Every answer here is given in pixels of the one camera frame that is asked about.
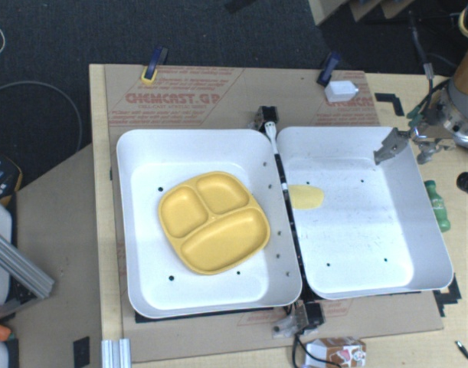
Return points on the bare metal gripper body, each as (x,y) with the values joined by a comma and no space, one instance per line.
(440,123)

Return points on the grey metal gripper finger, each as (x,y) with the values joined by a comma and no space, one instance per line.
(426,155)
(390,148)

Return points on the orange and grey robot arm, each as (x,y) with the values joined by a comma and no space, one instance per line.
(462,71)

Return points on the brown and white carton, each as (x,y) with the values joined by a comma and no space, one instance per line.
(341,353)

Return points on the green plastic bottle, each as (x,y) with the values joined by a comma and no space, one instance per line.
(438,205)

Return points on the yellow flat oval piece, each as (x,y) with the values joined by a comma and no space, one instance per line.
(306,198)

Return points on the small white box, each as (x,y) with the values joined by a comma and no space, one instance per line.
(341,90)

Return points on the thin black and white rod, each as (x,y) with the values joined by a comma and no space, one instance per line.
(281,173)

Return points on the white plastic tray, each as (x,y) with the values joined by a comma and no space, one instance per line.
(203,293)
(364,228)

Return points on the brown cardboard board red print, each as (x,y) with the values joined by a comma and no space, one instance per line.
(226,90)

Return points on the yellow divided plate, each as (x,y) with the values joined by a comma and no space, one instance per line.
(214,224)

